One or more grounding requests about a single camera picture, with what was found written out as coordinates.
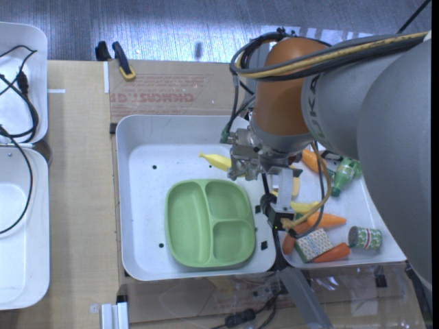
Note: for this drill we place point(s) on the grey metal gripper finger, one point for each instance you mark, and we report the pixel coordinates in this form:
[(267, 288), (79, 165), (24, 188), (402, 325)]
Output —
[(234, 172), (252, 172)]

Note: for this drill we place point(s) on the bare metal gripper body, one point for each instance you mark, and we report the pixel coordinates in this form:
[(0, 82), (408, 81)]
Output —
[(245, 146)]

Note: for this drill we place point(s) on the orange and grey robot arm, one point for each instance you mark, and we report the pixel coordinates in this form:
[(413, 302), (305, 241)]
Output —
[(360, 108)]

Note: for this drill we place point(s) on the thin black rod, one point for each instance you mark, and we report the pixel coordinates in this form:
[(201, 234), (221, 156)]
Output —
[(266, 183)]

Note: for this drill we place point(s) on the yellow banana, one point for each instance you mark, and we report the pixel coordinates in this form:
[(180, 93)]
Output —
[(217, 160), (302, 206)]

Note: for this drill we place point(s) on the pale yellow bread slice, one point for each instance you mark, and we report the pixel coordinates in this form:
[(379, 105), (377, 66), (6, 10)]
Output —
[(295, 187)]

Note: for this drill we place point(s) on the green divided plate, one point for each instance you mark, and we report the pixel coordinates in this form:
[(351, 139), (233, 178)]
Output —
[(209, 223)]

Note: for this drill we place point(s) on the orange carrot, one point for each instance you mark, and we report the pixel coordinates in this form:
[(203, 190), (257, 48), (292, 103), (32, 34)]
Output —
[(289, 243), (329, 219), (311, 161), (334, 253)]

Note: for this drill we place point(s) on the white plastic tray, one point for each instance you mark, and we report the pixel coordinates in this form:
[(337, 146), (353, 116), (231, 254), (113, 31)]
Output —
[(356, 211), (147, 201)]

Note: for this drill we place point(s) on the green plastic bottle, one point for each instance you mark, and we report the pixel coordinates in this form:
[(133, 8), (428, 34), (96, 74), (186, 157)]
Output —
[(344, 175)]

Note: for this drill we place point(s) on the brown cardboard board red print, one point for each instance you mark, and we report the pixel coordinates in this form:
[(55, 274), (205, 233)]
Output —
[(171, 87)]

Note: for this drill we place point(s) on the orange and white patterned carton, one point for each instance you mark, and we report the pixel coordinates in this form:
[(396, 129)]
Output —
[(312, 244)]

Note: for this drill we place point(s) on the green and white can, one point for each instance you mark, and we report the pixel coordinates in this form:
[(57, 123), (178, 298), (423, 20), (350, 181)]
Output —
[(367, 238)]

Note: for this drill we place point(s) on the black cylinder on white bracket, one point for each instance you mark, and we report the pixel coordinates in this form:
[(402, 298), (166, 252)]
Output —
[(277, 211)]

